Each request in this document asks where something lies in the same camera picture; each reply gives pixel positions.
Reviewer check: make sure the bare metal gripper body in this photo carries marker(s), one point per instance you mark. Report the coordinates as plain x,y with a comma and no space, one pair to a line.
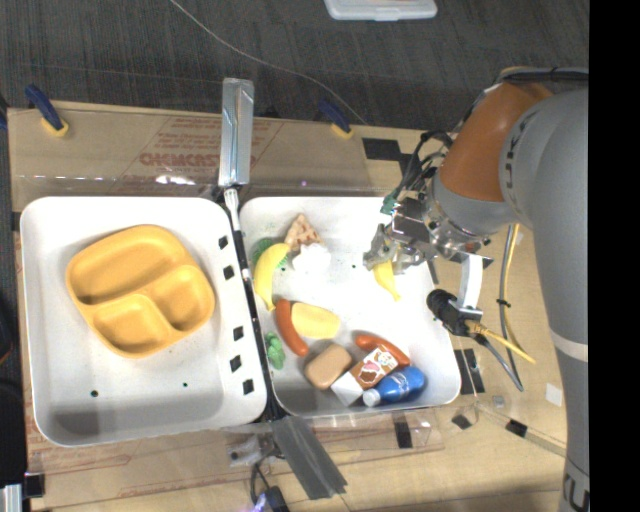
425,227

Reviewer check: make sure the yellow oval slice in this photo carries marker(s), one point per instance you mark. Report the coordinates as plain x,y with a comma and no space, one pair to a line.
315,321

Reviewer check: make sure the green broccoli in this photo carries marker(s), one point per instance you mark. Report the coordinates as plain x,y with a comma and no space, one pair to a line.
259,250

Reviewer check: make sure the small yellow banana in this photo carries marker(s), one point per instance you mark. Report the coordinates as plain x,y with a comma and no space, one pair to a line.
387,280

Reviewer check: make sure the tan pizza slice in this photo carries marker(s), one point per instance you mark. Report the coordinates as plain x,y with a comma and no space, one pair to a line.
301,232

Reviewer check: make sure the blue bottle white cap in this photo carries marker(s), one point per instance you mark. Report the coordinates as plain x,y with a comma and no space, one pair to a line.
400,385

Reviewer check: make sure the brown cardboard board red print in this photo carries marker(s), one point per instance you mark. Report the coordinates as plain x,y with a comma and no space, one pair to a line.
125,150

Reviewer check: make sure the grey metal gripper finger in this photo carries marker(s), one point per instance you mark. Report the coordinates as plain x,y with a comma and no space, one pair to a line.
409,259
379,250

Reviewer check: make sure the large yellow banana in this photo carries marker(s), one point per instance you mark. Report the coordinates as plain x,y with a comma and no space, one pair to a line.
265,275

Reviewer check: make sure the orange sausage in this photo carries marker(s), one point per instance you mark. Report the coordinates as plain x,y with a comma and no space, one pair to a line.
380,345
290,327

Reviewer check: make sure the black cylinder on white bracket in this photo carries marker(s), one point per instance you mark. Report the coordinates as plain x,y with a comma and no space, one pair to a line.
450,310

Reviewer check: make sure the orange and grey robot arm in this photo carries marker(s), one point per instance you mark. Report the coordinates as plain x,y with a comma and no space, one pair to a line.
545,165

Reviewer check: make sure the yellow divided plate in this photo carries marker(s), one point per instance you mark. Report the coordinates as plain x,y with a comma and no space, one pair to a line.
135,285

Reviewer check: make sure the white plastic tray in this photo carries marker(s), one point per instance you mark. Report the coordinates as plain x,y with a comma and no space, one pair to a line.
350,285
150,400

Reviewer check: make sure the brown bread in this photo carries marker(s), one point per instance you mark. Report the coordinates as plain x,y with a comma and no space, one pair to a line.
327,366

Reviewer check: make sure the brown and white carton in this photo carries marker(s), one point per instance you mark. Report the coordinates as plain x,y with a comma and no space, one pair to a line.
365,375

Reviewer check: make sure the green grapes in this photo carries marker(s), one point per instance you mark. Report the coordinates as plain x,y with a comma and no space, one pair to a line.
275,351

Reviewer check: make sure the white crumpled lump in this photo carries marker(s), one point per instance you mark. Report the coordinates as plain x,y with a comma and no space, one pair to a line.
312,257

